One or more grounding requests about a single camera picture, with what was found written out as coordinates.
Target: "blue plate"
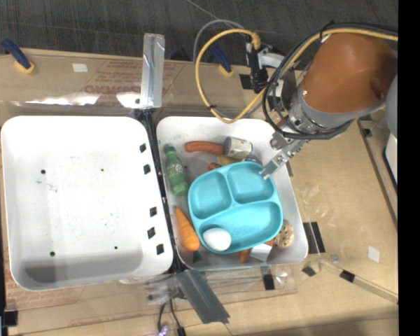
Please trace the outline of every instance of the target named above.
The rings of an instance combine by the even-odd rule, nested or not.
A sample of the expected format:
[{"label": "blue plate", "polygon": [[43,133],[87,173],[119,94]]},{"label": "blue plate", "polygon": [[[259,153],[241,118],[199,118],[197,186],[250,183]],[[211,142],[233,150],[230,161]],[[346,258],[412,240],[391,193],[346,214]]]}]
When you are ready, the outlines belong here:
[{"label": "blue plate", "polygon": [[[263,166],[237,162],[197,177],[188,191],[188,206],[202,245],[217,254],[235,253],[275,237],[283,224],[283,211],[272,178],[263,179]],[[229,249],[215,251],[202,234],[223,228],[232,238]]]}]

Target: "metal can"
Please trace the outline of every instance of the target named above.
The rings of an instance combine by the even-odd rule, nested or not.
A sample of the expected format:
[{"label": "metal can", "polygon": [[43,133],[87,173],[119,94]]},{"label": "metal can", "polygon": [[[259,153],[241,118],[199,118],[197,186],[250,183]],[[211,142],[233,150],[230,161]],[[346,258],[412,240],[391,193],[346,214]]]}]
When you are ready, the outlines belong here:
[{"label": "metal can", "polygon": [[248,154],[251,154],[253,146],[251,142],[244,139],[227,137],[223,144],[224,155],[238,160],[244,159]]}]

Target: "hot dog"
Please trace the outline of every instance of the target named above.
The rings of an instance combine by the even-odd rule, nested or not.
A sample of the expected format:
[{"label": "hot dog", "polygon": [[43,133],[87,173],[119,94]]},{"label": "hot dog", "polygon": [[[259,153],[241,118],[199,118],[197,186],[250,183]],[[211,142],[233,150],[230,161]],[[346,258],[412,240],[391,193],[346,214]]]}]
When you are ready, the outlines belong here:
[{"label": "hot dog", "polygon": [[194,141],[188,142],[185,145],[185,150],[191,152],[208,152],[214,155],[224,154],[224,148],[220,144],[205,142],[205,141]]}]

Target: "green bottle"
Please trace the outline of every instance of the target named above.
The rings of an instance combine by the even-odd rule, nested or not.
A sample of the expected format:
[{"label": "green bottle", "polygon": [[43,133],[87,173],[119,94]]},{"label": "green bottle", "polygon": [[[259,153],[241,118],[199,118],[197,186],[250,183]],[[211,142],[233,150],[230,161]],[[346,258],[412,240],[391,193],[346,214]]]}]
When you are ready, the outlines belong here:
[{"label": "green bottle", "polygon": [[173,146],[165,147],[167,155],[167,177],[173,194],[177,197],[186,195],[188,183],[185,178],[181,161],[177,158],[176,149]]}]

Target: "blue clamp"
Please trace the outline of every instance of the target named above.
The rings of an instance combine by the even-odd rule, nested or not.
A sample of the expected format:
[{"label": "blue clamp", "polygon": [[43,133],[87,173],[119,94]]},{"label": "blue clamp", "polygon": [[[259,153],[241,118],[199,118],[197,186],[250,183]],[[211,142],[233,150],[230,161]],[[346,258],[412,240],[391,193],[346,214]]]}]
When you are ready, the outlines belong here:
[{"label": "blue clamp", "polygon": [[225,53],[216,46],[211,46],[209,48],[210,53],[216,58],[216,61],[220,64],[220,71],[226,75],[231,76],[233,74],[232,67],[230,66],[230,61]]},{"label": "blue clamp", "polygon": [[19,46],[17,46],[9,38],[4,38],[1,42],[1,45],[6,51],[8,51],[12,56],[14,56],[14,65],[16,67],[18,67],[21,71],[25,72],[26,74],[30,74],[33,71],[34,65],[27,59],[27,57],[19,48]]}]

